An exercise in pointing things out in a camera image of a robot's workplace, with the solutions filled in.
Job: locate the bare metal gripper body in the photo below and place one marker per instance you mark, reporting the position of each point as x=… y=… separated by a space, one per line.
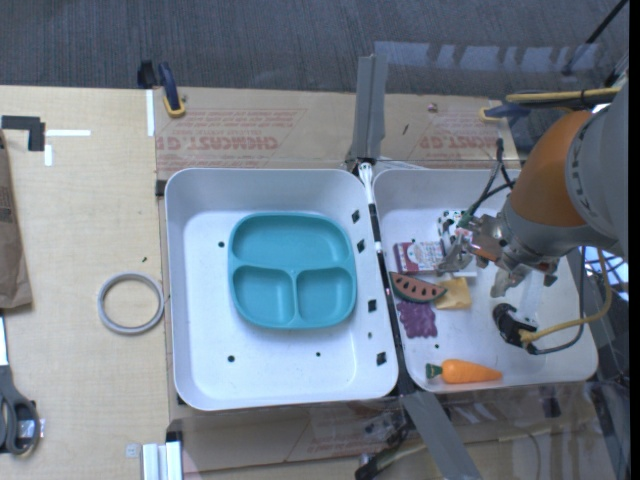
x=487 y=240

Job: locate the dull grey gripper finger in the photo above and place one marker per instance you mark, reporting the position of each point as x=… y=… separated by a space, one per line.
x=457 y=238
x=452 y=260

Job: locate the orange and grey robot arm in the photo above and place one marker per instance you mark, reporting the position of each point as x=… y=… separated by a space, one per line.
x=550 y=168

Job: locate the black and white carton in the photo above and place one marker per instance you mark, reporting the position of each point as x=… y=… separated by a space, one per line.
x=447 y=220

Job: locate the yellow cheese slice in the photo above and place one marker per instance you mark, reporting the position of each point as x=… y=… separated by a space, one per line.
x=456 y=295

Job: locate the red watermelon slice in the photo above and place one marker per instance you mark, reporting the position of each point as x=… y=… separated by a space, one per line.
x=415 y=288

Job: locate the purple grapes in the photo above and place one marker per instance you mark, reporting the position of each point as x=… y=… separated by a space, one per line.
x=417 y=319

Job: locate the white plastic tray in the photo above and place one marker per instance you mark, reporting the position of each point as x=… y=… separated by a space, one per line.
x=480 y=328
x=280 y=368

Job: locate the orange carrot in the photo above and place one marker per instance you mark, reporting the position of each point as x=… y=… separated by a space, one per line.
x=467 y=372

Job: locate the blue divided plate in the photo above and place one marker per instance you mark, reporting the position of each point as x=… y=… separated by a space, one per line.
x=292 y=268

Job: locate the brown cardboard board red print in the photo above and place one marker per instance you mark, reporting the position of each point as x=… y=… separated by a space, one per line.
x=260 y=128

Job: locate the white tape roll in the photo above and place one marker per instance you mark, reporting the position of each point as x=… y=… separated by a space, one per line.
x=106 y=313

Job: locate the brown paper bag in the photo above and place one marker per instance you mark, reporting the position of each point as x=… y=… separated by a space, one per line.
x=12 y=248

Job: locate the grey scissors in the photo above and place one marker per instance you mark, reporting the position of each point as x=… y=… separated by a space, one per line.
x=15 y=408

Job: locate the black cylinder on white bracket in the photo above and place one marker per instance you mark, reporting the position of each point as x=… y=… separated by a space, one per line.
x=510 y=324

